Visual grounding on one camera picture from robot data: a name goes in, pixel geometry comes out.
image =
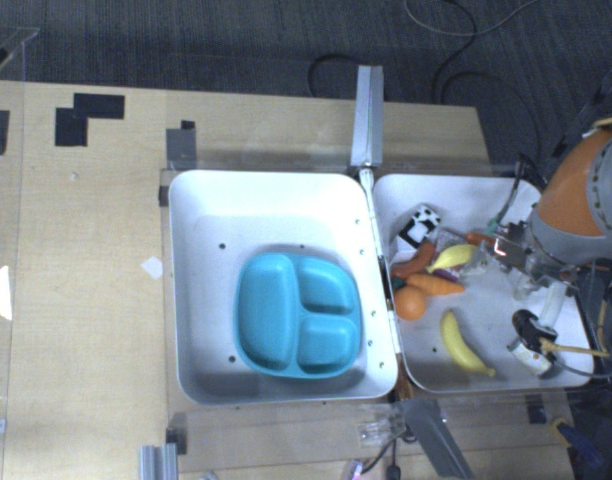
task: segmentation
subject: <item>orange carrot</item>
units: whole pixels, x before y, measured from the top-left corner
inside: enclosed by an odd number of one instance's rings
[[[476,231],[466,233],[465,238],[469,244],[475,246],[479,246],[482,242],[488,242],[490,245],[495,245],[495,239],[492,236],[485,235],[484,233],[477,233]]]
[[[430,265],[433,256],[435,256],[435,246],[431,242],[423,242],[411,260],[391,267],[390,276],[405,281],[409,275],[421,272]]]
[[[466,290],[459,283],[453,283],[430,274],[411,274],[406,278],[406,284],[419,288],[426,295],[448,295],[450,293],[462,293]]]

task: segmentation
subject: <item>blue divided plate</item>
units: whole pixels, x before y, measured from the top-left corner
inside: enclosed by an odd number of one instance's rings
[[[239,276],[234,322],[240,355],[269,375],[334,377],[359,352],[355,281],[313,256],[264,253],[249,260]]]

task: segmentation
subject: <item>yellow banana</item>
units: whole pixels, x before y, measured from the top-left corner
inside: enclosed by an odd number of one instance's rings
[[[485,373],[489,377],[495,375],[495,370],[486,366],[479,356],[464,343],[457,318],[451,310],[446,311],[442,316],[439,330],[446,350],[461,368],[472,373]]]
[[[435,263],[428,267],[427,270],[432,273],[433,270],[438,268],[450,268],[468,263],[473,252],[476,250],[477,247],[470,244],[453,245],[439,253]]]

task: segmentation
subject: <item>sink basin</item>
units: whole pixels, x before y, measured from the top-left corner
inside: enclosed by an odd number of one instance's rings
[[[392,389],[397,361],[358,183],[340,174],[187,171],[171,184],[169,208],[177,374],[188,398],[221,406],[372,399]],[[272,267],[259,260],[268,254],[284,259]],[[357,309],[330,265],[353,281]],[[274,309],[256,313],[265,298]],[[294,312],[278,310],[286,301]]]
[[[374,191],[383,243],[388,244],[410,219],[411,209],[422,203],[440,214],[442,227],[455,233],[485,230],[488,219],[504,205],[512,184],[510,178],[384,176]],[[538,199],[537,189],[522,181],[504,223],[526,219]],[[504,274],[492,267],[484,276],[463,281],[463,294],[429,297],[423,318],[399,322],[405,364],[417,385],[435,393],[472,394],[573,388],[588,382],[587,377],[566,371],[536,377],[508,352],[507,345],[517,336],[511,324],[513,313],[526,308],[539,315],[547,298],[542,288],[526,300],[515,300],[512,294],[518,276],[516,270]],[[441,317],[449,309],[457,316],[466,342],[497,370],[495,377],[466,373],[452,361],[439,332]],[[574,297],[565,298],[555,330],[558,343],[590,346]],[[578,370],[593,369],[593,359],[587,354],[562,352],[560,357]]]

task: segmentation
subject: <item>wire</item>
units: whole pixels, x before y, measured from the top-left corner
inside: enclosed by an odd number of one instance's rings
[[[393,445],[393,457],[395,454],[395,445],[394,443],[397,441],[397,439],[399,439],[400,437],[404,436],[405,434],[408,433],[408,428],[402,430],[399,434],[395,435],[394,437],[391,437],[384,446],[382,446],[382,449],[379,451],[379,453],[376,455],[376,457],[371,460],[368,465],[365,468],[362,468],[362,475],[368,473],[369,471],[371,471],[378,463],[380,460],[382,460],[382,457],[384,455],[386,455],[386,452],[388,451],[388,449],[391,447],[391,445]]]
[[[602,126],[609,126],[612,124],[612,117],[606,117],[604,119],[598,119],[593,123],[593,127],[600,128]]]
[[[457,0],[444,0],[444,1],[449,4],[454,5],[466,15],[466,17],[470,21],[470,24],[473,27],[473,34],[471,34],[471,36],[468,38],[468,41],[466,41],[466,43],[464,43],[464,45],[461,48],[459,48],[457,51],[452,53],[448,58],[446,58],[446,60],[444,60],[444,62],[440,64],[439,68],[437,68],[437,71],[435,71],[435,75],[433,76],[433,81],[431,82],[431,85],[430,85],[430,95],[434,103],[444,103],[444,92],[446,91],[446,85],[448,83],[448,81],[444,82],[444,84],[441,87],[441,91],[439,92],[439,96],[437,96],[435,93],[437,92],[437,84],[439,83],[439,77],[441,76],[441,74],[444,72],[444,70],[448,67],[448,65],[453,60],[455,60],[459,55],[464,53],[473,44],[473,42],[475,41],[475,37],[476,37],[475,33],[477,32],[477,23],[475,23],[475,18],[473,18],[473,15],[468,11],[468,9],[466,9],[466,7],[460,4]]]
[[[597,317],[597,342],[600,350],[607,350],[606,343],[604,342],[604,320],[606,319],[606,309],[608,308],[608,298],[612,290],[612,275],[610,281],[606,285],[604,295],[602,296],[602,303],[599,306],[599,316]]]
[[[575,147],[583,138],[584,132],[595,120],[599,106],[612,94],[612,67],[602,78],[602,81],[595,91],[595,94],[581,108],[577,115],[564,132],[563,137],[553,148],[551,158],[563,158]]]
[[[589,354],[595,357],[611,357],[609,352],[604,350],[594,350],[592,348],[582,348],[582,347],[571,347],[568,345],[560,345],[558,343],[553,343],[547,338],[541,337],[539,338],[539,344],[544,352],[575,352],[576,354]]]
[[[563,370],[566,370],[571,373],[575,373],[577,375],[581,375],[583,377],[588,377],[590,379],[610,379],[612,377],[612,368],[611,368],[611,371],[608,373],[591,373],[591,372],[585,372],[582,370],[577,370],[576,368],[571,368],[570,366],[562,363],[559,359],[555,359],[555,361],[553,362]]]
[[[442,30],[440,28],[436,28],[436,27],[433,27],[431,25],[427,25],[426,23],[423,23],[418,18],[416,18],[415,15],[411,12],[410,8],[408,7],[408,0],[404,0],[404,9],[406,10],[406,14],[408,14],[408,17],[411,20],[413,20],[417,25],[419,25],[420,27],[425,28],[426,30],[430,30],[431,32],[435,32],[437,34],[443,34],[445,36],[471,37],[471,36],[474,36],[474,35],[482,36],[484,34],[488,34],[489,32],[492,32],[493,30],[497,30],[499,27],[504,25],[507,21],[509,21],[514,16],[516,16],[522,10],[526,9],[526,7],[528,7],[530,5],[533,5],[533,4],[536,4],[537,2],[540,2],[540,1],[541,0],[530,0],[530,1],[520,5],[517,9],[512,11],[508,16],[506,16],[504,19],[502,19],[501,21],[499,21],[495,25],[493,25],[491,27],[488,27],[488,28],[486,28],[484,30],[477,31],[477,32],[452,32],[452,31]]]
[[[459,49],[457,49],[455,52],[453,52],[450,56],[448,56],[439,66],[439,68],[437,68],[437,71],[435,71],[435,74],[433,75],[433,80],[431,82],[431,89],[430,89],[430,94],[431,94],[431,100],[433,101],[433,103],[439,103],[439,104],[444,104],[446,103],[446,91],[448,90],[448,88],[457,80],[467,77],[467,76],[476,76],[476,77],[481,77],[484,79],[488,79],[488,80],[495,80],[497,82],[500,82],[501,84],[503,84],[510,92],[512,92],[515,97],[519,100],[519,102],[523,105],[523,107],[526,109],[526,112],[528,113],[528,117],[530,118],[531,124],[533,126],[533,130],[535,131],[535,137],[537,138],[537,152],[535,154],[536,158],[540,158],[541,156],[541,139],[539,137],[539,127],[537,126],[537,121],[535,119],[535,116],[533,115],[533,112],[531,111],[530,106],[528,105],[528,103],[526,103],[526,100],[523,98],[523,96],[520,94],[520,92],[513,87],[511,84],[509,84],[508,82],[506,82],[504,79],[502,79],[501,77],[498,77],[496,75],[492,75],[489,73],[484,73],[481,71],[464,71],[461,73],[457,73],[455,75],[452,75],[450,77],[448,77],[443,84],[439,87],[439,93],[438,93],[438,85],[439,85],[439,80],[441,78],[441,75],[443,74],[443,72],[448,68],[448,66],[451,64],[451,62],[453,62],[457,57],[459,57],[461,54],[463,54],[468,48],[470,48],[473,43],[475,42],[475,38],[477,37],[478,31],[477,31],[477,23],[475,22],[475,18],[473,17],[473,15],[471,14],[471,12],[464,7],[461,3],[459,3],[457,0],[442,0],[443,2],[450,4],[450,5],[454,5],[455,7],[457,7],[467,18],[468,21],[471,24],[472,27],[472,34],[470,34],[468,41],[466,41]],[[531,166],[535,166],[535,162],[531,159],[530,160],[530,164]]]
[[[350,62],[352,64],[355,64],[356,66],[359,66],[360,64],[362,64],[362,62],[359,59],[356,59],[354,57],[351,57],[350,55],[346,55],[343,53],[326,53],[324,55],[320,55],[319,57],[317,57],[315,60],[313,60],[310,63],[310,66],[308,66],[308,74],[306,76],[306,83],[308,84],[308,94],[312,96],[313,98],[317,97],[317,91],[315,91],[314,89],[315,71],[321,64],[323,64],[324,62],[331,61],[331,60],[340,60],[344,62]]]
[[[510,189],[510,193],[508,194],[508,199],[504,203],[504,206],[501,210],[495,215],[492,219],[488,221],[487,225],[487,233],[493,234],[497,229],[497,226],[501,223],[503,218],[506,216],[510,206],[515,201],[515,197],[517,196],[517,189],[519,188],[519,182],[524,176],[524,170],[526,169],[526,157],[525,155],[520,155],[519,160],[515,164],[515,179],[513,181],[513,186]]]
[[[397,464],[396,454],[397,454],[397,439],[393,441],[393,452],[391,453],[391,464],[393,466]]]

